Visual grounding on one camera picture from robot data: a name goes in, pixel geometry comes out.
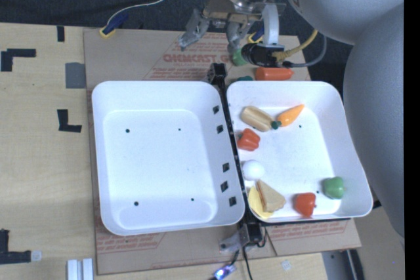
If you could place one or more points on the tan bread wedge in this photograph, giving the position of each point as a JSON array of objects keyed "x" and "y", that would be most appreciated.
[{"x": 270, "y": 198}]

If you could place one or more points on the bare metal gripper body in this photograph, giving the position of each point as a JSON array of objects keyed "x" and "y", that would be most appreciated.
[{"x": 229, "y": 10}]

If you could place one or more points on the tan bread roll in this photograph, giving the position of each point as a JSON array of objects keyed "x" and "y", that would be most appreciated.
[{"x": 256, "y": 118}]

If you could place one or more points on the green round toy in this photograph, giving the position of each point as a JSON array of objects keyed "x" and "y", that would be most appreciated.
[{"x": 238, "y": 58}]

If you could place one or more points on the yellow round slice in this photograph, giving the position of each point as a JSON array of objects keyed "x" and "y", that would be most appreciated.
[{"x": 254, "y": 205}]

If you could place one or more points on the teal green toy piece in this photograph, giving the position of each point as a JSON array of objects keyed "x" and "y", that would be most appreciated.
[{"x": 244, "y": 78}]

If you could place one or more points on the black cylinder on white bracket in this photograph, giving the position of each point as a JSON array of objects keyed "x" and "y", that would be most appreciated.
[{"x": 262, "y": 54}]

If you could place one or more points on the red-orange sausage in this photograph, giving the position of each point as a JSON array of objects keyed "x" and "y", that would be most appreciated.
[{"x": 274, "y": 73}]

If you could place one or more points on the orange carrot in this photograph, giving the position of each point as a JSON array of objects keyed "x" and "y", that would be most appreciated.
[{"x": 290, "y": 115}]

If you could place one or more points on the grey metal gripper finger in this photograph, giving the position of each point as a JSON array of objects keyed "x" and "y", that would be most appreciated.
[
  {"x": 235, "y": 36},
  {"x": 195, "y": 31}
]

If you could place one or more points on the orange-red bell pepper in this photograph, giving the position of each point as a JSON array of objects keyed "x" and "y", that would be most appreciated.
[
  {"x": 248, "y": 139},
  {"x": 305, "y": 204}
]

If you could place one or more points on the white plastic tray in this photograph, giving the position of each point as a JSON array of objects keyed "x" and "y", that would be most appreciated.
[
  {"x": 157, "y": 157},
  {"x": 295, "y": 157}
]

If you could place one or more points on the white ball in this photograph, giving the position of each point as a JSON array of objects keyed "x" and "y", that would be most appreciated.
[{"x": 253, "y": 170}]

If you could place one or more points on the green bell pepper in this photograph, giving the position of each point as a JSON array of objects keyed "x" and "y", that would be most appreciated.
[{"x": 334, "y": 187}]

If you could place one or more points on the brown cardboard board, red print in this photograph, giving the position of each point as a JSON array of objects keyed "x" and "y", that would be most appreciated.
[{"x": 131, "y": 55}]

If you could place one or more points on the thin black rod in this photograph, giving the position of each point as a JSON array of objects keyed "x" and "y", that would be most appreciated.
[{"x": 230, "y": 128}]

